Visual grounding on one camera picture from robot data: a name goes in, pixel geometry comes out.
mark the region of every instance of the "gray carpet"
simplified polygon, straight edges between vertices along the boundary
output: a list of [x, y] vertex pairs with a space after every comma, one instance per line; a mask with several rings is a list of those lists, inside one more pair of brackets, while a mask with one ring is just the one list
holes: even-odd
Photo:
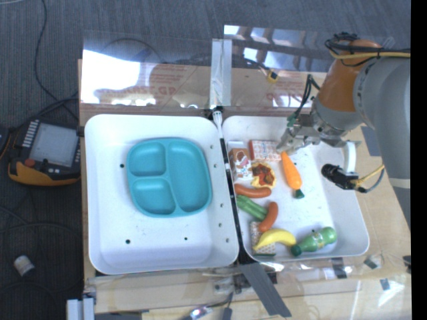
[[[8, 1], [0, 0], [0, 124], [12, 129], [77, 91], [88, 31], [211, 41], [224, 25], [241, 25], [346, 31], [411, 46], [411, 0]], [[65, 106], [45, 116], [77, 124], [77, 103]], [[0, 319], [65, 319], [66, 300], [83, 289], [80, 183], [20, 185], [8, 178], [7, 155], [0, 175]], [[14, 228], [26, 223], [62, 227]], [[13, 267], [22, 254], [35, 266], [30, 280]]]

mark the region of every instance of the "brown hot dog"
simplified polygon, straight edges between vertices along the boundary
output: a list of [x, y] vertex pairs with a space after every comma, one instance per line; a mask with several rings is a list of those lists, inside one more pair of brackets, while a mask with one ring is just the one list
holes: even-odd
[[261, 187], [259, 189], [253, 189], [251, 187], [243, 186], [239, 183], [234, 184], [234, 191], [238, 195], [245, 195], [249, 198], [264, 198], [272, 194], [272, 190], [269, 187]]
[[279, 206], [275, 201], [270, 202], [268, 205], [268, 213], [266, 215], [266, 218], [258, 225], [258, 230], [261, 232], [266, 232], [269, 230], [276, 219], [278, 218], [279, 214]]

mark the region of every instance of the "teal plate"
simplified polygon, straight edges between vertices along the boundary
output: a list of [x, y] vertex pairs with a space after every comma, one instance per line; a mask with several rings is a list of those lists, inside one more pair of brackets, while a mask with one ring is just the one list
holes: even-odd
[[191, 141], [142, 141], [129, 150], [126, 171], [132, 201], [145, 215], [193, 215], [211, 203], [209, 169], [203, 152]]

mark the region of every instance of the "green bottle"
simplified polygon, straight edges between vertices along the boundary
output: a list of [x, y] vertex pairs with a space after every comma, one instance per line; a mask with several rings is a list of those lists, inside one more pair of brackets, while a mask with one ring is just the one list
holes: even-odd
[[304, 251], [317, 251], [327, 244], [336, 242], [336, 231], [333, 227], [324, 227], [320, 231], [313, 233], [304, 238], [298, 244], [292, 245], [291, 252], [294, 256], [299, 256]]

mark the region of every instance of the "yellow banana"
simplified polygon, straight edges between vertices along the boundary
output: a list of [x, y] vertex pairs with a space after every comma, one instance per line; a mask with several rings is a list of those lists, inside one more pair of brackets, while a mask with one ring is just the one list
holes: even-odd
[[254, 250], [258, 250], [260, 247], [275, 242], [279, 242], [287, 246], [292, 246], [296, 244], [296, 238], [289, 231], [283, 229], [270, 229], [261, 235], [257, 245], [253, 246], [252, 248]]

